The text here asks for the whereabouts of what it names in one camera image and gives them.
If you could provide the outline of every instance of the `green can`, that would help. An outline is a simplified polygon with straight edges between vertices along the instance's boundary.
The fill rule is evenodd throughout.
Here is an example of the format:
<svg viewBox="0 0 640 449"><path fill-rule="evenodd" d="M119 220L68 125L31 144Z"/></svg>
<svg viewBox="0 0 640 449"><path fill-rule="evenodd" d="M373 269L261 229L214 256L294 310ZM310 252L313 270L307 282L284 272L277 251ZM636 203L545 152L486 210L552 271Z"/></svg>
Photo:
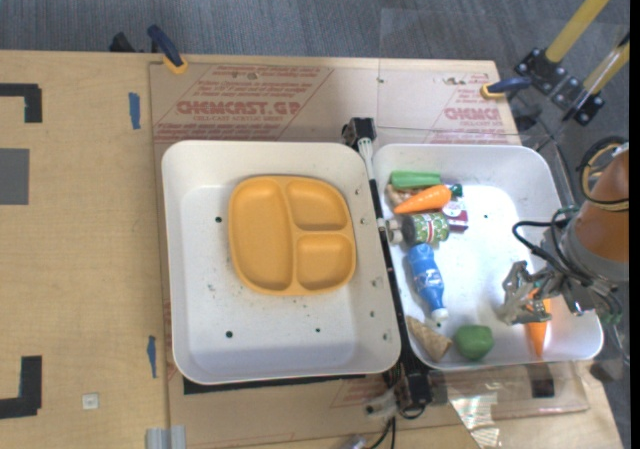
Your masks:
<svg viewBox="0 0 640 449"><path fill-rule="evenodd" d="M449 237L449 222L441 212L413 214L403 218L401 231L409 244L437 243Z"/></svg>

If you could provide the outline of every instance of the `wooden table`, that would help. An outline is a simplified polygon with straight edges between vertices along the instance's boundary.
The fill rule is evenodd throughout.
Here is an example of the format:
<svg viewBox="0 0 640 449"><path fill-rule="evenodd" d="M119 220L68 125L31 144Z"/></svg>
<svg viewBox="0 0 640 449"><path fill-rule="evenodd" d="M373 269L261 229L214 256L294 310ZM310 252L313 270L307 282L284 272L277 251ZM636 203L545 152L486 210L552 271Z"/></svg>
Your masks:
<svg viewBox="0 0 640 449"><path fill-rule="evenodd" d="M377 67L354 59L187 59ZM29 150L28 204L0 205L0 399L19 398L22 357L42 359L41 406L37 415L0 419L3 448L144 447L147 429L171 425L149 86L149 65L159 61L0 52L0 83L37 84L43 96L42 123L25 123L23 99L0 97L0 149ZM132 128L131 92L140 97L140 129ZM502 447L621 447L587 365L579 369L588 410L500 421ZM237 419L240 430L252 422ZM255 447L320 449L344 438ZM461 424L396 436L400 449L443 446L476 444Z"/></svg>

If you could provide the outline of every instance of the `green round object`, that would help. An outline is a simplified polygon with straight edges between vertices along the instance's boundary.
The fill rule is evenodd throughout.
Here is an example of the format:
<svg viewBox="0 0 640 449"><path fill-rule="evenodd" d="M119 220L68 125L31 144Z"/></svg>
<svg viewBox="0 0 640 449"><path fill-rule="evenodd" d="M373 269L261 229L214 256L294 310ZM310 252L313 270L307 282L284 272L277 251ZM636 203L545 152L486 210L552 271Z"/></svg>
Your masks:
<svg viewBox="0 0 640 449"><path fill-rule="evenodd" d="M493 348L491 328L485 325L463 325L453 336L458 352L469 360L480 360Z"/></svg>

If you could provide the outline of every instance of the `gray square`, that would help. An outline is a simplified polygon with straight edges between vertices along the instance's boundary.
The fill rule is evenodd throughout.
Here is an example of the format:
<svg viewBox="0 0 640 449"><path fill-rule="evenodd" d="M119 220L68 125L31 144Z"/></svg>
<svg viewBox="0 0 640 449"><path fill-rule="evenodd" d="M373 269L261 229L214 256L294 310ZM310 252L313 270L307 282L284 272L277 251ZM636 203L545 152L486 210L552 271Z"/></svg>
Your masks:
<svg viewBox="0 0 640 449"><path fill-rule="evenodd" d="M0 149L0 205L29 204L29 149Z"/></svg>

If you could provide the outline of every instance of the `white plastic tray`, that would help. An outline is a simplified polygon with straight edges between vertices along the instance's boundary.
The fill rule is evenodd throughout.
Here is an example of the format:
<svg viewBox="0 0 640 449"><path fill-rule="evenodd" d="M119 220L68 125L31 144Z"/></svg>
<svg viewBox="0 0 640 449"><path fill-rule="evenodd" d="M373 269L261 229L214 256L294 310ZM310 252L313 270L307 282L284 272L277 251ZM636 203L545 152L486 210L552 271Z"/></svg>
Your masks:
<svg viewBox="0 0 640 449"><path fill-rule="evenodd" d="M357 264L344 287L271 296L235 274L227 237L233 188L255 175L325 180L351 212ZM185 141L162 159L173 353L201 384L383 372L400 336L364 162L338 143Z"/></svg>
<svg viewBox="0 0 640 449"><path fill-rule="evenodd" d="M464 233L452 232L435 248L445 284L444 305L450 316L440 332L453 337L463 324L483 324L492 329L495 339L491 352L476 362L466 360L455 347L440 362L433 362L411 336L414 353L425 364L443 370L541 361L530 349L523 325L508 326L495 311L504 300L502 282L514 262L527 261L530 273L544 266L543 261L531 257L511 231L521 220L549 222L560 207L544 159L529 148L511 145L386 145L374 155L386 219L394 214L384 188L396 169L437 171L444 182L463 185L469 228ZM523 228L522 234L539 243L543 229ZM407 249L404 242L391 246L403 310L405 315L424 320L429 310L411 286ZM552 300L551 312L544 361L586 360L600 352L603 333L594 312L575 317L561 297Z"/></svg>

